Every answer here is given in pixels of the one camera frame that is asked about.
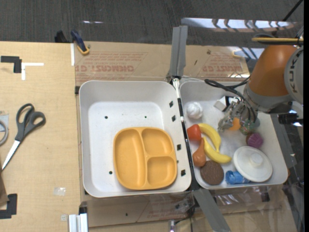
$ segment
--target white tray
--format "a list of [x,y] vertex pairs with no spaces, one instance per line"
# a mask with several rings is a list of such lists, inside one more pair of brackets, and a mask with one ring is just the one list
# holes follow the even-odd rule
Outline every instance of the white tray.
[[[233,85],[236,83],[224,83],[225,85]],[[238,87],[238,91],[242,93],[244,86]],[[206,123],[214,128],[218,128],[219,120],[224,116],[224,112],[214,107],[217,100],[221,99],[223,96],[235,96],[230,92],[226,92],[221,88],[212,87],[204,82],[188,81],[181,85],[180,96],[183,103],[183,113],[186,128],[189,128],[193,124]],[[198,102],[203,107],[203,116],[200,119],[191,119],[187,116],[187,106],[192,102]],[[270,115],[259,113],[258,118],[260,119],[261,126],[258,128],[264,143],[260,150],[263,151],[268,158],[273,167],[273,174],[271,178],[263,183],[248,183],[248,184],[227,184],[224,180],[220,185],[211,186],[207,184],[200,175],[200,168],[194,167],[195,176],[197,182],[205,189],[223,189],[223,188],[239,188],[239,187],[252,187],[252,186],[263,186],[263,185],[278,185],[286,181],[288,177],[287,167],[282,155],[282,151],[277,139],[275,129],[273,127]],[[246,136],[240,131],[230,131],[225,130],[220,132],[221,135],[221,147],[220,152],[222,154],[229,155],[233,157],[234,152],[241,146],[246,144]],[[198,148],[198,144],[190,142],[191,153],[194,153]],[[235,166],[233,161],[228,164],[222,165],[224,173],[228,170],[235,171]]]
[[[190,166],[172,85],[157,81],[88,81],[80,87],[79,96],[83,182],[91,196],[171,193],[189,188]],[[118,182],[113,166],[113,140],[118,131],[129,127],[156,127],[171,136],[178,162],[173,184],[163,189],[136,191]]]

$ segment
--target scissors blade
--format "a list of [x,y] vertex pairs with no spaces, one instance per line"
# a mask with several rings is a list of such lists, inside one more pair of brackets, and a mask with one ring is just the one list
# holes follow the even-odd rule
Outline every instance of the scissors blade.
[[3,163],[3,166],[2,166],[2,170],[6,167],[6,165],[9,163],[9,161],[11,160],[12,156],[14,155],[15,151],[17,150],[18,146],[20,144],[20,141],[18,140],[15,140],[14,143],[13,143],[13,146],[11,147],[4,163]]

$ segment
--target white ball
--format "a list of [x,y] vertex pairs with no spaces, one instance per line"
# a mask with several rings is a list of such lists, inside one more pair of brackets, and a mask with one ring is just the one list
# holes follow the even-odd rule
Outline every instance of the white ball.
[[199,119],[203,115],[203,107],[198,102],[193,102],[188,105],[187,113],[190,118]]

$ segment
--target white lid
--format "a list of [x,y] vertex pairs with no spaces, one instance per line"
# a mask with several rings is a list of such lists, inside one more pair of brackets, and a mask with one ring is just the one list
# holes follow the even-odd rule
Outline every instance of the white lid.
[[272,175],[272,166],[268,157],[259,149],[243,146],[233,156],[237,171],[253,182],[267,181]]

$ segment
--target black scissors handle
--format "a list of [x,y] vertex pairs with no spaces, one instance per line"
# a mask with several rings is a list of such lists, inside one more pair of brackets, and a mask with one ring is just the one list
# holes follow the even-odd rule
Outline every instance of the black scissors handle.
[[[20,115],[24,111],[25,108],[30,107],[30,109],[25,114],[23,122],[19,122]],[[35,124],[35,120],[41,118],[41,120]],[[41,112],[35,112],[34,106],[31,103],[27,103],[19,108],[16,115],[16,123],[17,123],[17,135],[15,140],[22,142],[24,138],[34,129],[44,125],[46,123],[45,115]]]

